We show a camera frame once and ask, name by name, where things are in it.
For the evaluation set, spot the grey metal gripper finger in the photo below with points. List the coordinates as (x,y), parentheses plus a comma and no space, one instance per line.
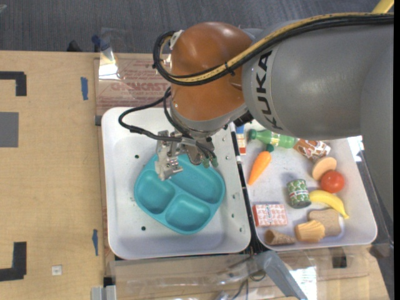
(162,161)
(176,164)

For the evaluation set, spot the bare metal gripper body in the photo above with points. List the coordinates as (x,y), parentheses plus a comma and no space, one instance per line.
(195,153)

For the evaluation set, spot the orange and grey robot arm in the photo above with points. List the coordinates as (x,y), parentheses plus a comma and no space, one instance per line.
(312,83)

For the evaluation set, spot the white blue red carton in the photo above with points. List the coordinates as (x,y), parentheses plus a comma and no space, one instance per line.
(241,141)

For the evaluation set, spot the blue divided plate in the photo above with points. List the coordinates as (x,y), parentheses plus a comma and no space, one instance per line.
(187,211)

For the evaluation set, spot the thin black and white rod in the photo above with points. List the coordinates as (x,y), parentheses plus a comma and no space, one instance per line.
(243,180)

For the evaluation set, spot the orange carrot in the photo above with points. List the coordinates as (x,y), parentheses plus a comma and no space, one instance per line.
(259,166)

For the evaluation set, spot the white plastic tray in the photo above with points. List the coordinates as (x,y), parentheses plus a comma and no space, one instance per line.
(125,223)
(281,173)

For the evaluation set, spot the green plastic bottle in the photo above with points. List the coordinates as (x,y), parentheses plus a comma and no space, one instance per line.
(278,139)

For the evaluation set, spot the pink and white carton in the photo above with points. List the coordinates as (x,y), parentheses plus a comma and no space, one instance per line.
(269,215)

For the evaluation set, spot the green can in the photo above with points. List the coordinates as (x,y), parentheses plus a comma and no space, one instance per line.
(298,193)

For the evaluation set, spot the brown and white packet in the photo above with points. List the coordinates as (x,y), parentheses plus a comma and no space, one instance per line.
(312,148)

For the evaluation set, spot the brown ice cream cone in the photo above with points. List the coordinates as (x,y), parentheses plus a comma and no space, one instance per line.
(278,237)

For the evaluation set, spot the tan round bread slice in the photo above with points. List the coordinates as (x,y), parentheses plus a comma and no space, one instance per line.
(323,167)

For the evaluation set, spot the orange ridged pastry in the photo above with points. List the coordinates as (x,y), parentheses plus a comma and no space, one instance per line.
(309,231)

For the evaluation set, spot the red tomato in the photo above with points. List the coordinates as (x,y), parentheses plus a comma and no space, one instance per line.
(332,182)

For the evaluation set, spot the yellow banana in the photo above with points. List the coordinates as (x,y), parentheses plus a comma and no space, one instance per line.
(329,200)

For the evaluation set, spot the small white square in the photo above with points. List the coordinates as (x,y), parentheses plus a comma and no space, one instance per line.
(56,270)

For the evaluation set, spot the brown bread slice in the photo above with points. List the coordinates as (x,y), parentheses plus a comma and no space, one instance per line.
(331,222)

